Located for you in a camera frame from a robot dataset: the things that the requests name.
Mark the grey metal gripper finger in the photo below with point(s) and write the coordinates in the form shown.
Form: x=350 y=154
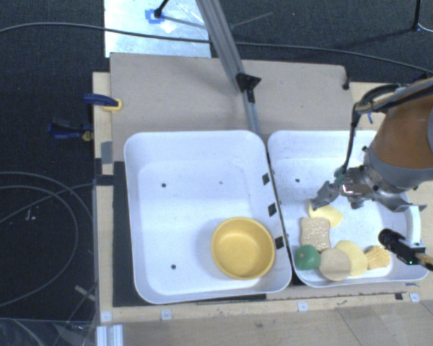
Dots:
x=324 y=195
x=357 y=202

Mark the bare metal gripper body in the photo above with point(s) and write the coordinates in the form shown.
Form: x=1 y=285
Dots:
x=361 y=182

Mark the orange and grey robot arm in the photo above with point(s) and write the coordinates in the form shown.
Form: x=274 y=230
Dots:
x=404 y=135

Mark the pale yellow toy chip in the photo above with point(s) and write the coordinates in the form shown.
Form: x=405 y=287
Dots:
x=355 y=256
x=332 y=216

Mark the tan square toy bread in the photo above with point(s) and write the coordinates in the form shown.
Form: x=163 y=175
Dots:
x=315 y=233

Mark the white plastic tray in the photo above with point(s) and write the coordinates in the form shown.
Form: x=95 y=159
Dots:
x=299 y=157
x=187 y=207

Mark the yellow ridged toy chip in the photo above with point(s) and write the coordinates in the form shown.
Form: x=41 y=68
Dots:
x=378 y=257

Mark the green round toy vegetable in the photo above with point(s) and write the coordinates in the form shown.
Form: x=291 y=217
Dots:
x=306 y=258

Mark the tan round toy biscuit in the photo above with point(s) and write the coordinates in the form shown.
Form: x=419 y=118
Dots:
x=335 y=265

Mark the yellow bowl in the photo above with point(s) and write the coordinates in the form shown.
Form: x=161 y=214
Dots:
x=242 y=249

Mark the brown cardboard board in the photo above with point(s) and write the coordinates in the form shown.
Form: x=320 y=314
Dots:
x=180 y=92

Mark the black cylinder on white bracket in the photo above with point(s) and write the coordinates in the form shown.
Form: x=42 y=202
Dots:
x=395 y=241

